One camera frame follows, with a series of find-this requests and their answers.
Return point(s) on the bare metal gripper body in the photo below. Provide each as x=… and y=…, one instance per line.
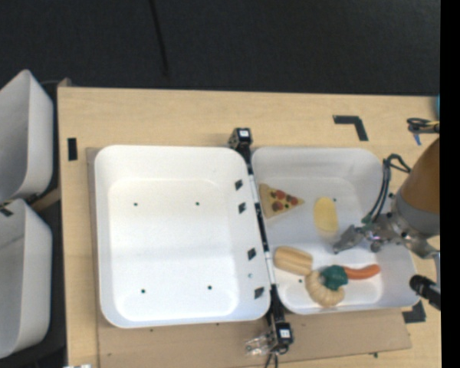
x=387, y=231

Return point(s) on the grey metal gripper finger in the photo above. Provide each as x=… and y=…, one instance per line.
x=353, y=230
x=344, y=244

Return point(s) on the yellow oval toy food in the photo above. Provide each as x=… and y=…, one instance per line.
x=325, y=217

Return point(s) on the orange toy carrot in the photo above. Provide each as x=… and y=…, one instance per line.
x=364, y=271

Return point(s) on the green toy broccoli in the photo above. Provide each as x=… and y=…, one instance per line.
x=335, y=277

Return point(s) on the tan toy bread roll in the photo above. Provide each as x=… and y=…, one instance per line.
x=292, y=260

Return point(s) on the beige toy croissant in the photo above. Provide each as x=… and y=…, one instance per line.
x=324, y=295

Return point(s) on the white plastic tray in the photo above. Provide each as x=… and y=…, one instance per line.
x=172, y=240
x=349, y=175

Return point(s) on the toy pizza slice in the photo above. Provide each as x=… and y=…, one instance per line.
x=278, y=201

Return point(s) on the thin black and white rod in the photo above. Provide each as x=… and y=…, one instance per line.
x=261, y=221

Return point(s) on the black cylinder on white bracket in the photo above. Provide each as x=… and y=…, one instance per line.
x=425, y=288

